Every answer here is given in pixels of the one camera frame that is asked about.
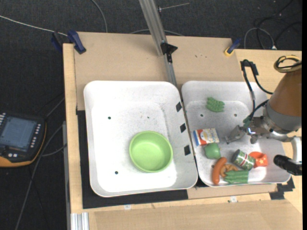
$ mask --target tin can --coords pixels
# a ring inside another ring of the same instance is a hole
[[[241,167],[243,170],[250,171],[254,167],[255,159],[238,149],[233,154],[231,162]]]

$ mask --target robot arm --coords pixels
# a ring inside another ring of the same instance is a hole
[[[285,60],[294,60],[295,64],[280,67]],[[276,155],[274,163],[294,175],[302,175],[302,142],[300,137],[288,137],[288,134],[302,127],[302,61],[295,56],[280,57],[274,68],[285,73],[271,98],[259,105],[264,106],[263,115],[254,117],[253,113],[236,126],[226,137],[229,144],[242,138],[245,134],[251,136],[250,142],[256,143],[259,138],[273,138],[282,142],[291,142],[293,158]]]

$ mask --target white tray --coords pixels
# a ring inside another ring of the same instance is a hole
[[[98,195],[194,186],[198,178],[196,162],[175,86],[154,81],[93,81],[84,89],[84,101],[90,183]],[[180,126],[186,129],[181,132]],[[173,147],[173,160],[161,172],[141,172],[130,159],[130,140],[145,130],[161,133]]]
[[[267,99],[266,94],[251,82],[256,96],[256,106]],[[226,143],[225,137],[229,136],[231,130],[236,126],[242,126],[242,121],[252,111],[252,101],[245,82],[218,82],[218,81],[189,81],[182,86],[189,130],[215,128],[220,139],[218,144],[221,155],[230,162],[232,154],[241,149],[249,154],[252,151],[260,151],[267,154],[268,166],[253,168],[249,172],[248,184],[283,183],[290,179],[290,174],[273,163],[277,154],[284,155],[284,149],[280,141],[274,139],[260,138],[256,144],[251,144],[250,136],[245,135],[242,139],[230,144]],[[212,97],[225,103],[224,111],[215,113],[206,108],[207,98]],[[255,116],[262,115],[259,109]],[[216,160],[208,159],[204,149],[196,146],[192,136],[195,151],[196,164],[200,179],[208,186],[229,186],[227,182],[220,180],[214,185],[211,179],[212,166]]]

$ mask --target green can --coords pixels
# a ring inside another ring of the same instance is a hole
[[[243,170],[250,171],[254,167],[255,159],[238,149],[233,154],[231,162],[241,167]]]

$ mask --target wooden table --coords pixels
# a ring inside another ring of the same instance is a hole
[[[164,61],[157,57],[150,35],[83,33],[87,49],[79,55],[64,44],[64,78],[69,169],[69,213],[88,213],[90,230],[117,229],[302,229],[302,177],[293,176],[295,189],[285,199],[271,200],[276,184],[188,189],[188,199],[172,202],[83,209],[76,110],[84,110],[83,88],[92,80],[166,81]],[[274,91],[282,74],[273,63],[283,55],[302,57],[301,51],[236,49],[226,57],[230,39],[168,36],[178,46],[173,54],[178,89],[189,80],[243,81],[239,61],[258,68],[262,86]],[[248,77],[253,81],[251,72]],[[286,155],[292,156],[290,144]]]

